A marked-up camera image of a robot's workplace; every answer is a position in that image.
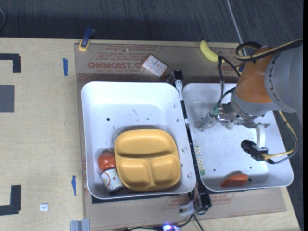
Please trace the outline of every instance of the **black bracket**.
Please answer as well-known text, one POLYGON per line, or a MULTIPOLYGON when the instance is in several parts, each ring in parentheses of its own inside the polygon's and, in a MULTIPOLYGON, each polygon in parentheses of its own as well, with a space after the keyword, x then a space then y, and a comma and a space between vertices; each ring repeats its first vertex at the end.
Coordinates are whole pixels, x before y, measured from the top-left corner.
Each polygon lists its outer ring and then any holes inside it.
POLYGON ((0 206, 0 216, 18 214, 21 210, 21 185, 11 186, 10 204, 0 206))
POLYGON ((21 72, 21 60, 19 54, 6 54, 0 53, 0 60, 12 60, 13 62, 13 73, 20 73, 21 72))

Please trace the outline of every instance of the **black floor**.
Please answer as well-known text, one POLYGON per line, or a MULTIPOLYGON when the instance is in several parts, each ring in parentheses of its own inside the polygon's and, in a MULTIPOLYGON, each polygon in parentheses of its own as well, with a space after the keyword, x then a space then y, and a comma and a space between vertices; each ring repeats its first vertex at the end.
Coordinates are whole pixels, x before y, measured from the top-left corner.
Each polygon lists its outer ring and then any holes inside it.
MULTIPOLYGON (((1 27, 0 11, 0 37, 81 39, 92 26, 96 39, 256 41, 276 47, 303 38, 304 0, 0 0, 0 8, 6 19, 1 27)), ((303 129, 294 114, 287 118, 299 137, 288 191, 304 230, 303 129)), ((283 127, 281 133, 292 146, 283 127)))

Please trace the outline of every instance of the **wooden table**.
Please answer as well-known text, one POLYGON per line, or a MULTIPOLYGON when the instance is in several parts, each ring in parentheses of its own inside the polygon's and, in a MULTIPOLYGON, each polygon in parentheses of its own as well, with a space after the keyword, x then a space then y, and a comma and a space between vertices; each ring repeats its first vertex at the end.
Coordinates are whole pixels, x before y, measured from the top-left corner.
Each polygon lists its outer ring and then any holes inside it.
MULTIPOLYGON (((0 205, 9 204, 12 185, 21 185, 21 210, 0 216, 2 231, 65 231, 70 229, 71 220, 86 217, 74 55, 74 44, 79 42, 0 38, 0 53, 21 56, 21 73, 13 73, 12 61, 0 61, 0 85, 14 85, 15 102, 14 112, 0 112, 0 205), (63 58, 68 60, 68 75, 64 74, 63 58), (73 175, 76 195, 71 184, 73 175), (48 203, 48 211, 40 210, 43 203, 48 203)), ((112 40, 93 43, 198 45, 112 40)), ((281 192, 284 212, 202 220, 201 224, 207 231, 300 230, 288 191, 281 188, 281 192)), ((182 230, 199 229, 191 221, 182 230)))

